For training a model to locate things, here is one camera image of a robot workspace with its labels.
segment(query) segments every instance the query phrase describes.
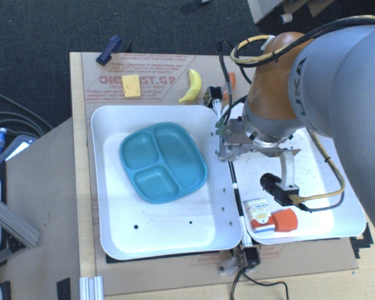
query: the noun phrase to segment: yellow cube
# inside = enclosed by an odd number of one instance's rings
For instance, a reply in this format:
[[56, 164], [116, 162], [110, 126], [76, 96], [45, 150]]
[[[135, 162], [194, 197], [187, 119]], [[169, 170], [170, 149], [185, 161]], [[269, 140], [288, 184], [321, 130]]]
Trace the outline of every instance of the yellow cube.
[[121, 81], [125, 97], [129, 98], [140, 96], [140, 82], [137, 74], [132, 76], [122, 76]]

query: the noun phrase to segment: wire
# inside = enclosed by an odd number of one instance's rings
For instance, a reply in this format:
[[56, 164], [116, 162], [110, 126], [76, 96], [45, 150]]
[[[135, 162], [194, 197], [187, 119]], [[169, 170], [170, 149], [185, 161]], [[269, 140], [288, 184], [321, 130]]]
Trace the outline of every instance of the wire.
[[375, 24], [375, 16], [353, 16], [353, 17], [346, 17], [343, 19], [339, 19], [322, 26], [319, 26], [312, 31], [309, 31], [307, 34], [303, 35], [296, 41], [279, 48], [273, 52], [262, 54], [261, 56], [252, 57], [249, 59], [239, 59], [239, 51], [246, 47], [248, 44], [251, 44], [256, 41], [267, 40], [270, 36], [268, 35], [260, 35], [247, 38], [246, 40], [237, 44], [237, 46], [231, 51], [230, 57], [231, 59], [238, 65], [244, 68], [252, 68], [256, 66], [260, 66], [262, 64], [269, 63], [271, 61], [277, 61], [278, 57], [282, 56], [283, 54], [287, 53], [292, 48], [310, 40], [316, 39], [323, 34], [330, 33], [335, 30], [348, 28], [351, 26], [358, 26], [358, 25], [367, 25], [367, 24]]
[[231, 294], [230, 294], [230, 300], [234, 300], [234, 292], [235, 292], [235, 289], [236, 289], [236, 286], [240, 280], [240, 277], [243, 275], [247, 280], [251, 281], [252, 283], [255, 283], [257, 284], [258, 286], [262, 286], [262, 287], [272, 287], [272, 286], [277, 286], [278, 284], [282, 284], [284, 287], [285, 287], [285, 292], [286, 292], [286, 300], [289, 300], [289, 289], [288, 289], [288, 285], [283, 282], [283, 281], [278, 281], [278, 282], [274, 282], [274, 283], [261, 283], [261, 282], [258, 282], [254, 279], [252, 279], [251, 277], [249, 277], [246, 273], [245, 273], [245, 268], [239, 270], [239, 272], [237, 272], [233, 282], [232, 282], [232, 287], [231, 287]]
[[250, 80], [250, 78], [248, 77], [248, 75], [246, 74], [244, 68], [241, 67], [241, 66], [239, 66], [239, 69], [240, 69], [240, 71], [242, 72], [242, 75], [243, 75], [243, 77], [245, 78], [245, 80], [246, 80], [246, 81], [250, 84], [250, 86], [251, 86], [251, 80]]
[[25, 132], [25, 131], [14, 131], [14, 130], [8, 129], [8, 128], [7, 128], [7, 134], [12, 135], [14, 137], [20, 136], [20, 135], [25, 135], [25, 136], [31, 136], [31, 137], [34, 137], [34, 138], [38, 138], [38, 136], [36, 136], [34, 133]]
[[246, 101], [246, 99], [248, 98], [248, 95], [245, 95], [243, 97], [240, 97], [238, 100], [236, 100], [235, 102], [233, 102], [229, 107], [231, 109], [233, 109], [233, 107], [237, 106], [239, 103], [243, 103], [244, 101]]
[[29, 113], [30, 115], [34, 116], [36, 119], [38, 119], [39, 121], [41, 121], [45, 126], [47, 126], [50, 130], [53, 129], [53, 126], [50, 125], [46, 120], [44, 120], [41, 116], [39, 116], [38, 114], [36, 114], [35, 112], [29, 110], [28, 108], [24, 107], [23, 105], [15, 102], [14, 100], [6, 97], [6, 96], [3, 96], [2, 94], [0, 94], [0, 99], [2, 100], [5, 100], [7, 101], [8, 103], [11, 103], [13, 106], [16, 106], [18, 107], [19, 109], [22, 109], [24, 111], [26, 111], [27, 113]]
[[274, 283], [261, 283], [250, 278], [245, 272], [243, 272], [243, 276], [246, 277], [248, 280], [250, 280], [252, 283], [258, 284], [259, 286], [262, 286], [262, 287], [272, 287], [272, 286], [277, 286], [278, 284], [282, 284], [285, 287], [286, 300], [289, 300], [289, 289], [288, 289], [288, 285], [286, 284], [286, 282], [278, 281]]
[[225, 62], [224, 62], [223, 43], [227, 43], [229, 47], [231, 47], [231, 49], [233, 48], [233, 45], [228, 39], [219, 40], [217, 43], [219, 63], [221, 65], [222, 73], [224, 74], [224, 78], [226, 81], [226, 89], [227, 89], [227, 93], [229, 96], [229, 107], [226, 111], [226, 117], [223, 122], [223, 124], [226, 126], [229, 118], [231, 117], [231, 111], [232, 111], [232, 107], [231, 107], [232, 106], [232, 86], [231, 86], [231, 80], [229, 78], [228, 70], [226, 69]]
[[3, 111], [3, 112], [0, 112], [0, 116], [13, 116], [13, 117], [25, 119], [27, 122], [29, 122], [30, 124], [32, 124], [36, 128], [36, 130], [38, 130], [39, 135], [42, 136], [44, 134], [42, 128], [39, 127], [37, 123], [35, 123], [32, 119], [29, 119], [28, 117], [26, 117], [26, 116], [24, 116], [22, 114], [15, 113], [15, 112], [6, 112], [6, 111]]
[[3, 119], [3, 120], [0, 120], [0, 125], [4, 125], [4, 124], [14, 124], [14, 123], [18, 123], [18, 124], [23, 124], [27, 127], [29, 127], [30, 129], [32, 129], [33, 131], [35, 131], [39, 136], [43, 136], [43, 132], [40, 132], [40, 130], [38, 128], [36, 128], [33, 124], [27, 122], [27, 121], [23, 121], [23, 120], [20, 120], [20, 119]]
[[[326, 152], [324, 146], [319, 141], [317, 135], [308, 128], [307, 128], [307, 132], [309, 133], [310, 138], [312, 139], [313, 143], [315, 144], [317, 150], [321, 153], [322, 157], [325, 159], [325, 162], [328, 163], [332, 172], [336, 176], [336, 179], [340, 184], [340, 189], [338, 189], [336, 191], [333, 191], [333, 192], [324, 193], [324, 194], [316, 194], [314, 196], [308, 196], [308, 197], [300, 197], [297, 194], [291, 194], [291, 195], [289, 195], [289, 198], [290, 198], [290, 200], [292, 200], [292, 203], [295, 206], [298, 206], [300, 209], [302, 209], [304, 211], [309, 211], [309, 212], [325, 211], [325, 210], [330, 210], [330, 209], [336, 208], [336, 207], [340, 206], [343, 202], [344, 190], [346, 188], [346, 182], [344, 180], [343, 175], [339, 171], [338, 167], [336, 167], [335, 163], [333, 162], [331, 157]], [[321, 208], [308, 208], [307, 206], [303, 205], [304, 202], [309, 201], [309, 200], [328, 198], [328, 197], [332, 197], [332, 196], [337, 196], [338, 194], [341, 195], [340, 200], [336, 204], [333, 204], [332, 206], [321, 207]]]
[[240, 279], [240, 277], [241, 277], [242, 274], [243, 274], [243, 269], [242, 269], [242, 270], [239, 270], [239, 271], [237, 272], [237, 274], [235, 275], [235, 278], [233, 279], [232, 287], [231, 287], [231, 296], [230, 296], [230, 300], [235, 300], [235, 298], [234, 298], [234, 293], [235, 293], [236, 285], [238, 284], [239, 279]]

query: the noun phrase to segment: black clip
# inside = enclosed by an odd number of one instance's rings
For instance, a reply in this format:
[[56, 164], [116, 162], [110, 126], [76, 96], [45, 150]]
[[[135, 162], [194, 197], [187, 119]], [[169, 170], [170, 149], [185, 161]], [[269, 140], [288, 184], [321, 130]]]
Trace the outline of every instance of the black clip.
[[117, 51], [121, 45], [122, 39], [119, 36], [113, 36], [108, 42], [107, 47], [102, 52], [102, 54], [96, 59], [96, 62], [105, 66], [111, 60], [111, 53]]
[[278, 56], [275, 54], [275, 51], [272, 52], [272, 60], [275, 61], [275, 63], [279, 61]]

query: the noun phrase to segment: blue divided plate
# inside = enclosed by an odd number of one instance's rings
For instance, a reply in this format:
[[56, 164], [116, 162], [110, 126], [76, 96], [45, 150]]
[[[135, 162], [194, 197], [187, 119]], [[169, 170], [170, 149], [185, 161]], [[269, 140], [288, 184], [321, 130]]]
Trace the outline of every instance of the blue divided plate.
[[207, 166], [196, 143], [175, 123], [159, 123], [130, 134], [119, 155], [137, 193], [150, 203], [179, 199], [207, 180]]

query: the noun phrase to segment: toy banana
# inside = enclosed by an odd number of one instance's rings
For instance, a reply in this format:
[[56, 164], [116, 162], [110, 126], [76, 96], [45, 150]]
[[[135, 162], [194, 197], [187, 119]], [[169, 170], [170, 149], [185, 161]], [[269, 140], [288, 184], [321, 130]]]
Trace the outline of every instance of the toy banana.
[[200, 74], [193, 69], [189, 70], [189, 79], [190, 79], [190, 87], [187, 90], [186, 94], [181, 98], [178, 99], [178, 103], [182, 103], [183, 101], [192, 101], [195, 100], [201, 91], [201, 76]]

